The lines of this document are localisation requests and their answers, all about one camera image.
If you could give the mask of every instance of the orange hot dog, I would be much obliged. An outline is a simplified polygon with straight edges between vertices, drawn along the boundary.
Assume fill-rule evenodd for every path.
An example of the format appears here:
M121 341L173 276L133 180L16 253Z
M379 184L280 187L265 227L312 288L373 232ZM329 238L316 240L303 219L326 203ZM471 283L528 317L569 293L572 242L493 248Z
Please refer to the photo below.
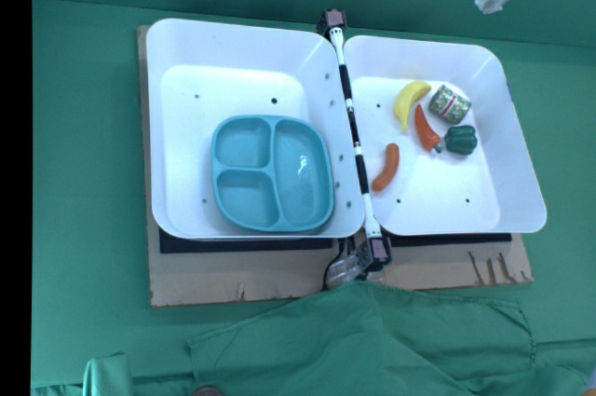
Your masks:
M381 173L374 178L371 187L373 191L382 191L395 177L400 164L400 148L395 143L390 143L385 148L385 166Z

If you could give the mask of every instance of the green cloth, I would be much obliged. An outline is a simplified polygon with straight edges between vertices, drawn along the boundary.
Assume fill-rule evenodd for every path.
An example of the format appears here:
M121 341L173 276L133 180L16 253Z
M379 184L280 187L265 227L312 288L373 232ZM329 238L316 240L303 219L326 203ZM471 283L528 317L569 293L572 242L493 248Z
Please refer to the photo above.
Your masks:
M367 281L197 335L188 347L191 376L131 378L116 354L89 361L82 387L32 396L190 396L208 384L224 396L577 396L587 382L537 353L514 303Z

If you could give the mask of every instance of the orange chili pepper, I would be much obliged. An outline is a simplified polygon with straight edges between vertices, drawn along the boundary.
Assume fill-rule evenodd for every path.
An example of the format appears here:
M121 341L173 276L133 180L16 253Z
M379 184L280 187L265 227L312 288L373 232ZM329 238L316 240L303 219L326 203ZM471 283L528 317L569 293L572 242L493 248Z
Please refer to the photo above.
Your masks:
M437 144L440 143L440 136L428 124L427 117L425 116L420 104L416 106L414 111L413 122L416 126L416 131L418 131L418 137L420 138L420 142L422 143L423 147L427 151L430 151L432 148L434 148L435 151L440 153L442 148L437 146Z

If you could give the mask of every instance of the can label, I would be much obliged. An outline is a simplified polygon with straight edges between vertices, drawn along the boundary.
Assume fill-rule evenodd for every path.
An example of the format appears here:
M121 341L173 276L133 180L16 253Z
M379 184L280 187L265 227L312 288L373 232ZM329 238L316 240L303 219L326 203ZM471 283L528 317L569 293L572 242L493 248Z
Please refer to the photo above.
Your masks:
M462 98L452 89L441 85L431 98L428 107L437 115L457 124L464 119L471 105L471 102Z

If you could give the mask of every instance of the green table surface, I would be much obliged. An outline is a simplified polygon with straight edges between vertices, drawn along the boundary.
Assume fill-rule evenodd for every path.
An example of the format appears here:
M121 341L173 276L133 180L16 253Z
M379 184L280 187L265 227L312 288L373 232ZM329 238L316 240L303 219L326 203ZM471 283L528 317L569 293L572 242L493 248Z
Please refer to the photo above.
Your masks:
M179 17L314 31L318 17L54 0L33 0L32 12L31 386L78 383L89 359L118 351L135 377L189 375L188 338L284 302L150 308L136 27ZM549 214L524 236L535 282L443 292L520 302L539 346L583 358L577 348L596 347L596 48L346 32L356 34L475 44L502 62Z

